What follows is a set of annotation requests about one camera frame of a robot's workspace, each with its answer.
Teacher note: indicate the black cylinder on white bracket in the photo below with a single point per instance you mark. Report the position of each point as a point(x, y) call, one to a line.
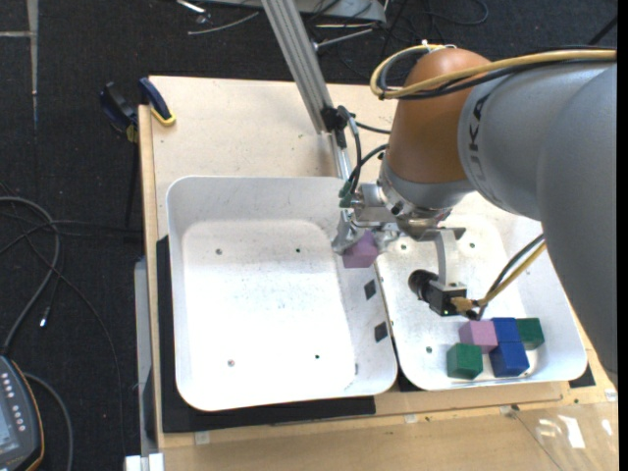
point(444, 295)

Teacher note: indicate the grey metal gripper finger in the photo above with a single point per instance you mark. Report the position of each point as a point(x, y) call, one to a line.
point(383, 241)
point(345, 238)

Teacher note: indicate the purple cube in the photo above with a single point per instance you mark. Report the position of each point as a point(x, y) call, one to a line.
point(359, 255)
point(477, 334)

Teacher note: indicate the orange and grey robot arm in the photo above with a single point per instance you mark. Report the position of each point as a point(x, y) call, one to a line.
point(535, 130)

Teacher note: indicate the thin black and white rod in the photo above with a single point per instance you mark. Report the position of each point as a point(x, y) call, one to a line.
point(343, 160)

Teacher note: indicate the white plastic tray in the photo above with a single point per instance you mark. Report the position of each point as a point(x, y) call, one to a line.
point(260, 302)
point(427, 331)

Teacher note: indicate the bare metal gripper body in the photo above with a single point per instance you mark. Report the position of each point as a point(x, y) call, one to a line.
point(380, 211)

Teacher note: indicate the green cube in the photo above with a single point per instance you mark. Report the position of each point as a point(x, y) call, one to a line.
point(463, 361)
point(531, 332)

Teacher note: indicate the blue cube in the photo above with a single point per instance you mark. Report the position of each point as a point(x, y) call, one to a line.
point(509, 359)
point(506, 329)

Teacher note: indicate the pale wood board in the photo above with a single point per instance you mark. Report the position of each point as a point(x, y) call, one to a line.
point(235, 130)

